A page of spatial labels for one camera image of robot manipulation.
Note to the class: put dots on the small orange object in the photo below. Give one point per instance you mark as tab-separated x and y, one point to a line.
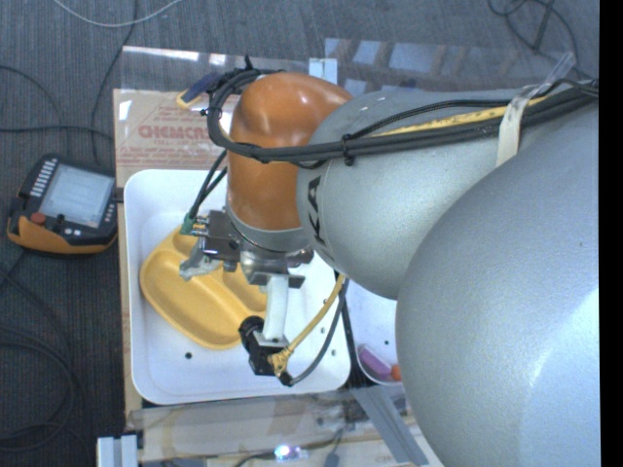
396	372

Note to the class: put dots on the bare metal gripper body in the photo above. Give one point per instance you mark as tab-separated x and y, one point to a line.
225	241

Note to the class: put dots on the white plastic tray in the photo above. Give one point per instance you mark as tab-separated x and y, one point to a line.
372	319
160	358

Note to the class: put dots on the purple block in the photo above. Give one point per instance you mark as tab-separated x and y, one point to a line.
375	362

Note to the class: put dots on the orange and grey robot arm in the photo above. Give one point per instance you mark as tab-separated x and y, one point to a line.
438	222

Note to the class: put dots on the yellow divided plate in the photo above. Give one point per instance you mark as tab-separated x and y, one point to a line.
194	299

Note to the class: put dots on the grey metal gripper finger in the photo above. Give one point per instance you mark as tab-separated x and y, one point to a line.
195	263

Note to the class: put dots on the black cylinder on white bracket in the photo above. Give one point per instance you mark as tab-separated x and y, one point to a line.
260	353

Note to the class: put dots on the brown cardboard board red print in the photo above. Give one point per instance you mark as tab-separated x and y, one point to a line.
156	134

